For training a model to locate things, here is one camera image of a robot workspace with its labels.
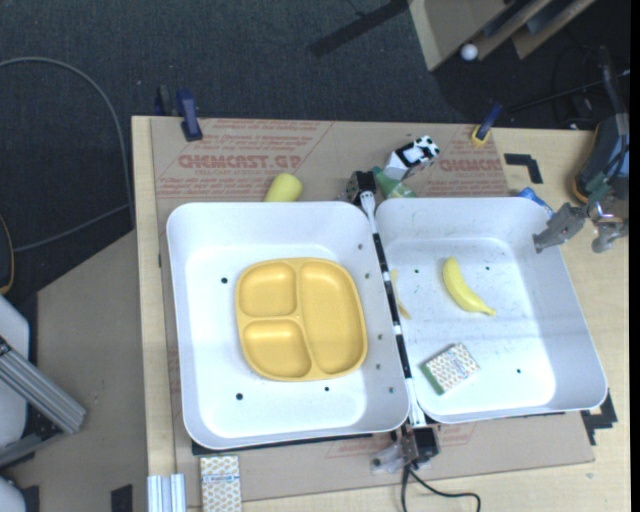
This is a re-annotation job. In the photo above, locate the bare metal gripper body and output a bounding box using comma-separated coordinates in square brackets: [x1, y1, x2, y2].
[584, 187, 631, 226]

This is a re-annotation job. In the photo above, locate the brown cardboard board red print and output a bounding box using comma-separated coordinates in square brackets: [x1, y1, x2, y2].
[149, 117, 597, 504]

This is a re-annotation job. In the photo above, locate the black and white carton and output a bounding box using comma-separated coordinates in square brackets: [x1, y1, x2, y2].
[382, 134, 442, 183]

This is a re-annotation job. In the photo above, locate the orange patterned carton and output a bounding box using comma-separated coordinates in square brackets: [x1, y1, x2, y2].
[199, 454, 243, 512]

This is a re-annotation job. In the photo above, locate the yellow cylinder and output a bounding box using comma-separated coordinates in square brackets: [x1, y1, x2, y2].
[263, 172, 304, 204]

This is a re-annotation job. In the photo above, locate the thin black and white rod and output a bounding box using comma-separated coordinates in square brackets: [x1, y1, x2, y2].
[359, 191, 427, 428]

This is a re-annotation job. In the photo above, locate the yellow banana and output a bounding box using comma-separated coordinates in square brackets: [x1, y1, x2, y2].
[441, 255, 498, 318]

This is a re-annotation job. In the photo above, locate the blue packet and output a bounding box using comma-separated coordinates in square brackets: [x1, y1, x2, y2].
[516, 186, 556, 220]

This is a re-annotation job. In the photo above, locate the white plastic tray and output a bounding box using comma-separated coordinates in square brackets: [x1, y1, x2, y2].
[165, 200, 412, 451]
[373, 195, 610, 426]

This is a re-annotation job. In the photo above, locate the yellow divided plate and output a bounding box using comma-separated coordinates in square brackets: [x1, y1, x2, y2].
[234, 256, 370, 383]

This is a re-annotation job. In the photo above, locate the green bottle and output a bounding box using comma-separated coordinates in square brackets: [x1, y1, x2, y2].
[372, 165, 418, 200]

